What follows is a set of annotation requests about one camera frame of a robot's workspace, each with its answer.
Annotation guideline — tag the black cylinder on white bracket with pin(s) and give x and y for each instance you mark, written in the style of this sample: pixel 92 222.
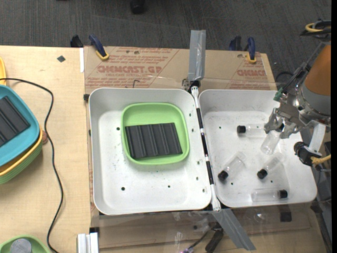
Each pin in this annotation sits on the black cylinder on white bracket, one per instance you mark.
pixel 305 153

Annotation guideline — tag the clear plastic bottle without cap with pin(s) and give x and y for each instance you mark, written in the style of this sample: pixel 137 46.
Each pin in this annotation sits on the clear plastic bottle without cap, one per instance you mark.
pixel 269 142

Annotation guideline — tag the green plate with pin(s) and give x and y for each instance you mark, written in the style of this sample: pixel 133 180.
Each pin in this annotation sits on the green plate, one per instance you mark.
pixel 39 245
pixel 155 113
pixel 26 171

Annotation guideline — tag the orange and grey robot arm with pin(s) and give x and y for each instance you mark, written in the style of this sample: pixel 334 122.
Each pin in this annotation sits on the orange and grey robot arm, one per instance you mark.
pixel 319 72

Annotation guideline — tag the grey metal cylinder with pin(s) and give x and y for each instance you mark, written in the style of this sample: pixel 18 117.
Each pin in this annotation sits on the grey metal cylinder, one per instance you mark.
pixel 21 246

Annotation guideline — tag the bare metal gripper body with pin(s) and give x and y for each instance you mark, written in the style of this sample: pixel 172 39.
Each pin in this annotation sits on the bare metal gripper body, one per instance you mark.
pixel 292 111

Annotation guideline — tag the black ribbed rack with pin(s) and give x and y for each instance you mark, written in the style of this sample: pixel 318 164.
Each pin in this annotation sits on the black ribbed rack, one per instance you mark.
pixel 154 141
pixel 10 120

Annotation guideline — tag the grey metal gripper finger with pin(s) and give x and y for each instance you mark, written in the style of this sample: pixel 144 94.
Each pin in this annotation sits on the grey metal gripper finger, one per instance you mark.
pixel 271 122
pixel 289 131

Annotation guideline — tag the yellow plate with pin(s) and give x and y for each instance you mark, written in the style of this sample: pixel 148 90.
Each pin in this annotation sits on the yellow plate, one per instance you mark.
pixel 2 71
pixel 29 159

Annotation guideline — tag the brown cardboard board red print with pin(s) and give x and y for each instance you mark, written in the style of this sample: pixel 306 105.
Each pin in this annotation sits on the brown cardboard board red print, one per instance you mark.
pixel 163 67

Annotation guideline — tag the thin black and white rod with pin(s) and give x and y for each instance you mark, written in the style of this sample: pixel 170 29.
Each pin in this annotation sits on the thin black and white rod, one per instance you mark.
pixel 201 125

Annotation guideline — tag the clear bottle with black cap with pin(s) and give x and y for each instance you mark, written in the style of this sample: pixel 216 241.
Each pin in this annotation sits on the clear bottle with black cap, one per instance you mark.
pixel 268 166
pixel 250 129
pixel 233 166
pixel 266 195

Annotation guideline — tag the white plastic tray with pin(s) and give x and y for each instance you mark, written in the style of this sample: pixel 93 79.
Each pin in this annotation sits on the white plastic tray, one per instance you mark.
pixel 147 188
pixel 245 157

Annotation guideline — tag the blue plate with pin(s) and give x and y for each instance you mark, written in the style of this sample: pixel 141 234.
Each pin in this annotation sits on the blue plate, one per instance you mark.
pixel 22 144

